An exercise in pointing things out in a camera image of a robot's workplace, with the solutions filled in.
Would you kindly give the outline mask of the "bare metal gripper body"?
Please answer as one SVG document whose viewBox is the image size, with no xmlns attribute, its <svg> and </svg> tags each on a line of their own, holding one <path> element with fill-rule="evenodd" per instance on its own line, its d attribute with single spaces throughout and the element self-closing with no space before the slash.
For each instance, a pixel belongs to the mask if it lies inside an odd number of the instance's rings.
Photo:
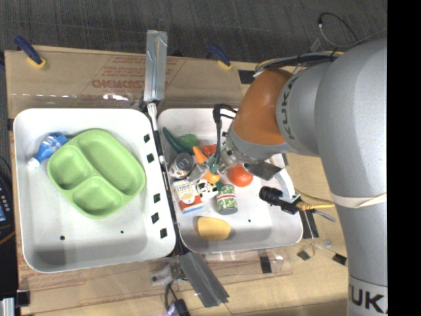
<svg viewBox="0 0 421 316">
<path fill-rule="evenodd" d="M 216 145 L 215 152 L 210 155 L 207 161 L 207 167 L 214 174 L 224 174 L 237 164 L 249 164 L 251 161 L 251 158 L 240 153 L 232 146 L 220 143 Z"/>
</svg>

